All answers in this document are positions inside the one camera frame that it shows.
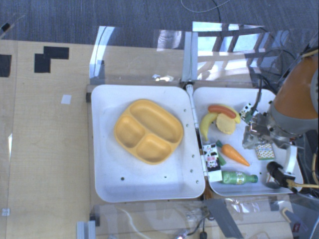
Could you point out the yellow banana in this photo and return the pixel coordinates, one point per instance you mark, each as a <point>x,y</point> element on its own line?
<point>206,126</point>

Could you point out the tall cow print carton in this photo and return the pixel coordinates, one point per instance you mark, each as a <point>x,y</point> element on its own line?
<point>211,162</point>

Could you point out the small cow print carton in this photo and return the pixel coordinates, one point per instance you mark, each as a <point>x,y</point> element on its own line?
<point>245,110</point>

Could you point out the yellow divided plate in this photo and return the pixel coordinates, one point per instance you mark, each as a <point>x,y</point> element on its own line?
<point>152,123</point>

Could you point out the orange carrot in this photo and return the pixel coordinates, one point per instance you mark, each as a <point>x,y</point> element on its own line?
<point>234,154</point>

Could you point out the green plastic bottle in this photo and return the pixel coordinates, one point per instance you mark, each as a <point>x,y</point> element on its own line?
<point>235,177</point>

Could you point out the red sausage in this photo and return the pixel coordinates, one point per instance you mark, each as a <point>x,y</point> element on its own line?
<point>221,109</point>

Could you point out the black cylinder on white bracket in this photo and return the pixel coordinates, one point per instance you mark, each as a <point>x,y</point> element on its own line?
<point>279,174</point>

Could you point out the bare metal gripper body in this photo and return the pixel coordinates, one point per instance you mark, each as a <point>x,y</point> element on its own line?
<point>261,129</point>

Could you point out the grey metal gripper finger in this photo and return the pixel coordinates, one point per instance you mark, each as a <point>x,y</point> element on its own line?
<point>247,141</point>
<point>256,142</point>

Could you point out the green and yellow packet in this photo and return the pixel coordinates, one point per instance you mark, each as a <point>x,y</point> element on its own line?
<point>265,153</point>

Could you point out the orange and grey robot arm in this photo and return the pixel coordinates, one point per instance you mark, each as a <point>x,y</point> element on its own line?
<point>296,88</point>

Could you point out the white plastic tray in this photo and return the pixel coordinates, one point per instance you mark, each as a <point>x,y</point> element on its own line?
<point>109,178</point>
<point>236,190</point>

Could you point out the yellow round biscuit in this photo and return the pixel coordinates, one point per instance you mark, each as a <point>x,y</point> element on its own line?
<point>225,124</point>

